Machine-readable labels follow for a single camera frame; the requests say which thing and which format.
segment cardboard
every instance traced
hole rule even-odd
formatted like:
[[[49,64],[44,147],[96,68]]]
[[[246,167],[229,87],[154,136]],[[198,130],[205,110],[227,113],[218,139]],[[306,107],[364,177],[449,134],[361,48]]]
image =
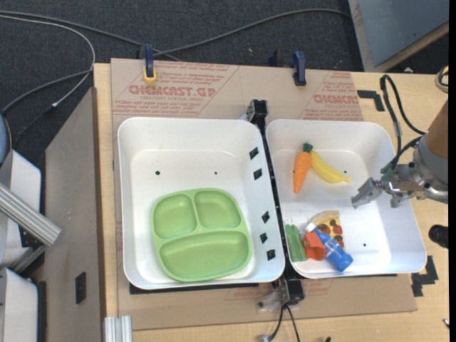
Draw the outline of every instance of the cardboard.
[[[123,271],[117,130],[133,116],[243,118],[252,99],[267,100],[266,123],[278,118],[362,120],[349,72],[306,71],[306,86],[295,86],[291,68],[155,62],[157,80],[143,79],[144,61],[111,60],[118,313],[131,315],[134,330],[275,321],[257,313],[256,300],[271,284],[227,289],[130,293]],[[406,274],[344,279],[303,279],[306,298],[295,318],[414,311]]]

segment white cable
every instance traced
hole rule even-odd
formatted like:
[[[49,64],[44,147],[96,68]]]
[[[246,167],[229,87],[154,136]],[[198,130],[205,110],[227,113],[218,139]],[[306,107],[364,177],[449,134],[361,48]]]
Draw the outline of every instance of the white cable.
[[[40,21],[40,20],[33,20],[33,19],[17,18],[15,16],[7,16],[7,15],[3,15],[3,14],[0,14],[0,18],[18,20],[18,21],[25,21],[27,23],[43,24],[43,25],[47,25],[47,26],[56,26],[58,28],[66,29],[67,31],[71,31],[73,33],[78,34],[90,46],[90,50],[92,51],[92,63],[90,65],[89,70],[90,71],[93,70],[93,65],[95,65],[95,49],[93,47],[93,44],[80,31],[77,31],[77,30],[75,30],[73,28],[70,28],[68,26],[64,26],[64,25],[61,25],[61,24],[51,23],[49,21]],[[62,98],[58,99],[55,103],[52,104],[52,106],[55,107],[55,108],[57,106],[59,106],[62,101],[64,101],[68,96],[70,96],[74,92],[74,90],[76,90],[79,86],[81,86],[81,84],[87,79],[87,77],[89,75],[90,75],[90,73],[87,73],[86,75],[84,75],[84,77],[70,91],[67,92],[67,94],[62,96]]]

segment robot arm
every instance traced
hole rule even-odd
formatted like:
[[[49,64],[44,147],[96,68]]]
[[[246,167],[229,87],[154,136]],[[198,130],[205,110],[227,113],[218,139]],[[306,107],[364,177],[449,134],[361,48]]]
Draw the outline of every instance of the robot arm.
[[[376,199],[382,192],[391,195],[391,206],[417,197],[448,204],[448,100],[429,130],[404,147],[413,147],[413,161],[397,165],[394,161],[382,169],[381,180],[370,177],[351,198],[354,208]]]

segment orange carrot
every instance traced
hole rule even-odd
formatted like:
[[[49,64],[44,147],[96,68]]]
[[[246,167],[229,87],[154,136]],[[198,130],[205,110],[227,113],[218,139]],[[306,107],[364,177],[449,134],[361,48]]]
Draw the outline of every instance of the orange carrot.
[[[312,156],[310,152],[312,151],[312,148],[312,145],[304,143],[303,152],[299,153],[294,160],[293,186],[295,194],[301,190],[307,172],[311,168]]]

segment blue bottle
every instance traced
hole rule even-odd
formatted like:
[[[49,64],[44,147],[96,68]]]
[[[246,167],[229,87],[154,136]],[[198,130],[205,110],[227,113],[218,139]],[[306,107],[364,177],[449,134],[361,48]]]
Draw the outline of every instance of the blue bottle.
[[[328,234],[320,232],[313,222],[306,226],[306,232],[315,232],[326,248],[325,258],[329,260],[334,267],[343,271],[351,265],[353,257],[345,252],[341,245]]]

